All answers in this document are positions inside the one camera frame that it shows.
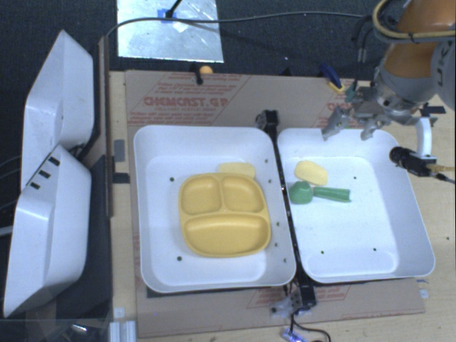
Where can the brown cardboard board red print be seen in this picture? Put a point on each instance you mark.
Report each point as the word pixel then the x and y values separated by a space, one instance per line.
pixel 249 94

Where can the white plastic tray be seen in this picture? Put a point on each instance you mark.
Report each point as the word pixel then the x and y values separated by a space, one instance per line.
pixel 160 198
pixel 356 233

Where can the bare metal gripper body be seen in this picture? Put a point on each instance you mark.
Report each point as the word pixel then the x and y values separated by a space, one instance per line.
pixel 370 107

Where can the yellow divided plate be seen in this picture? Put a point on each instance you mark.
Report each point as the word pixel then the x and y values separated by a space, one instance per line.
pixel 224 230

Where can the green toy vegetable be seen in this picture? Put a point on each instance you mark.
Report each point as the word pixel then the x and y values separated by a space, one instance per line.
pixel 331 194

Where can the black cylinder on white bracket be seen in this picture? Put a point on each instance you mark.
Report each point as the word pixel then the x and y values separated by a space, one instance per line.
pixel 409 159

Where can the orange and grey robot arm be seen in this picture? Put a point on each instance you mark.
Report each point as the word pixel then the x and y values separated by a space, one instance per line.
pixel 409 66

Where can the thin black rod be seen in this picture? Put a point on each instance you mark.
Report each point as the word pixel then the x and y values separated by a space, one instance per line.
pixel 289 212

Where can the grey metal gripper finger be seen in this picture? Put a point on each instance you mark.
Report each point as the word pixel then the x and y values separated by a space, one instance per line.
pixel 336 121
pixel 370 127

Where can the pale yellow flat toy food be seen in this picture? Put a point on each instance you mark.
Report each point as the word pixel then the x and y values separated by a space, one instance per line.
pixel 310 172
pixel 235 169

